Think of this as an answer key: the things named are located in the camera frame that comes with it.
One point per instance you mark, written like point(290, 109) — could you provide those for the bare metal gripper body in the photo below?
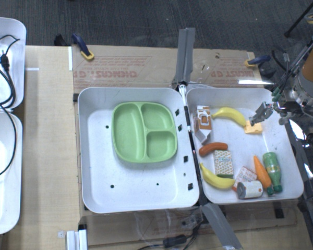
point(293, 105)

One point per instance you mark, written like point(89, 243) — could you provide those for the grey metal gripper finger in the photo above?
point(261, 109)
point(265, 115)

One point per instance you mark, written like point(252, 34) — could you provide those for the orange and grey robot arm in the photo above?
point(311, 68)

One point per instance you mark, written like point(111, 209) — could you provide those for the yellow cheese wedge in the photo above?
point(254, 129)

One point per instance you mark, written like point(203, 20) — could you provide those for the yellow banana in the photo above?
point(232, 113)
point(215, 180)

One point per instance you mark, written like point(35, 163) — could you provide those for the white plastic tray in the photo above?
point(135, 186)
point(247, 152)

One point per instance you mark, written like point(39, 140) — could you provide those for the green bottle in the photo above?
point(272, 168)

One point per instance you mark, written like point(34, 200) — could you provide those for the orange carrot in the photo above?
point(262, 173)

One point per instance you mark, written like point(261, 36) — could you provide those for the white and orange carton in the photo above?
point(204, 125)

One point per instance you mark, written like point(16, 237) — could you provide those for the white and red packet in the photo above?
point(247, 174)

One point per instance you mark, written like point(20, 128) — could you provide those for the orange sausage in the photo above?
point(212, 148)

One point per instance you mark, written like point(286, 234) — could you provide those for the white carton orange green print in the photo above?
point(223, 163)

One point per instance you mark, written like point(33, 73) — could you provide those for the white can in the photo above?
point(251, 189)

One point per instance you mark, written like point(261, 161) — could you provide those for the brown cardboard board red print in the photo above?
point(146, 66)

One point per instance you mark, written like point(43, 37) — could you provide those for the green divided plate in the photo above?
point(127, 131)

